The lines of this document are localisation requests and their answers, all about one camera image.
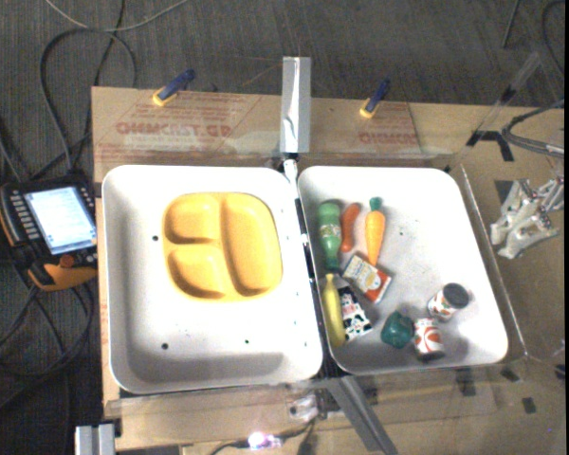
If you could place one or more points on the thin black and white rod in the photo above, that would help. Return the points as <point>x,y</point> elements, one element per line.
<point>291,171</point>

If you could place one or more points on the yellow divided plate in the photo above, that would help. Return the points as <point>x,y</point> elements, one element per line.
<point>246,240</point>

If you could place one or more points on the green bottle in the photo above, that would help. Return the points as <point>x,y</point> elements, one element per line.
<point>330,235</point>

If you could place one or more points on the orange sausage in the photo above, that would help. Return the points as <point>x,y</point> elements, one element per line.
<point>349,228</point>

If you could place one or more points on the orange carrot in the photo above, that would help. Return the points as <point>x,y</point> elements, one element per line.
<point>374,232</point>

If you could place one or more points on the orange and white carton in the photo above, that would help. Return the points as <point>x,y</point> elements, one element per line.
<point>367,278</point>

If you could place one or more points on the yellow banana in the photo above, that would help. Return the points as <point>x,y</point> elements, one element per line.
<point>333,311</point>

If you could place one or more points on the brown cardboard board red print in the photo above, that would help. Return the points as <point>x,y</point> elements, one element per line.
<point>194,126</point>

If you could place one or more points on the black and white cow carton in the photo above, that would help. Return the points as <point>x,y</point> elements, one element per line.
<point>355,315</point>

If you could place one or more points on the white plastic tray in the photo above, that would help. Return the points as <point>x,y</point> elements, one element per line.
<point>208,339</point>
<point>431,235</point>

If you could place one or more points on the green bell pepper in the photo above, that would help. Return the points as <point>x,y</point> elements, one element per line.
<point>397,331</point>

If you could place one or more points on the white and orange can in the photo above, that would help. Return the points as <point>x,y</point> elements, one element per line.
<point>448,301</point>
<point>428,338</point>

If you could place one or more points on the white plastic frame parts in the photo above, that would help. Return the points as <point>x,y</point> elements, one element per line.
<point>517,228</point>

